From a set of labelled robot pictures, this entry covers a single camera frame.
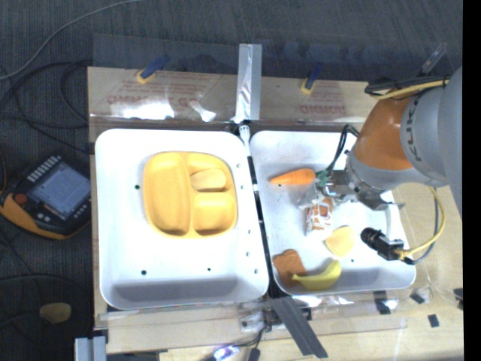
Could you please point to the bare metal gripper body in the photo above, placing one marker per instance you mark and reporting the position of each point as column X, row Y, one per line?
column 340, row 184

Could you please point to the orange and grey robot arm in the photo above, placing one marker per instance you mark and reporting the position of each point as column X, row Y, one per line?
column 398, row 145

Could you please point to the clear packet orange white print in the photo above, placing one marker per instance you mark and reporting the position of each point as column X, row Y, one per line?
column 318, row 216

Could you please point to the orange carrot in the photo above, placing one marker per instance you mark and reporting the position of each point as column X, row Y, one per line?
column 295, row 177

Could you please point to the pale yellow wedge slice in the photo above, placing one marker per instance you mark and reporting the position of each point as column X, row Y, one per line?
column 341, row 241

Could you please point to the white plastic tray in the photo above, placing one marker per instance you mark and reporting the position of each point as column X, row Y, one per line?
column 176, row 269
column 285, row 220

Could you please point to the brown cardboard board red print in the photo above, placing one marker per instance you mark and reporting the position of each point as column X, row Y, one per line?
column 338, row 104

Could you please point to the yellow banana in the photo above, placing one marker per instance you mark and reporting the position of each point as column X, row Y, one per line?
column 321, row 278

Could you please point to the brown toast slice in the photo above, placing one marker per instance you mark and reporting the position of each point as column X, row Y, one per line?
column 287, row 267

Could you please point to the tan bread roll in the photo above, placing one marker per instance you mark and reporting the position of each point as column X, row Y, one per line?
column 208, row 180

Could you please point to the yellow divided plate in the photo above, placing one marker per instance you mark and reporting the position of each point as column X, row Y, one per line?
column 167, row 198

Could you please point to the yellow oval lump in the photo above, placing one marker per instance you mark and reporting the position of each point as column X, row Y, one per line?
column 55, row 312

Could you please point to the black cylinder on white bracket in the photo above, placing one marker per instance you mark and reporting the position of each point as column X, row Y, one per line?
column 377, row 241

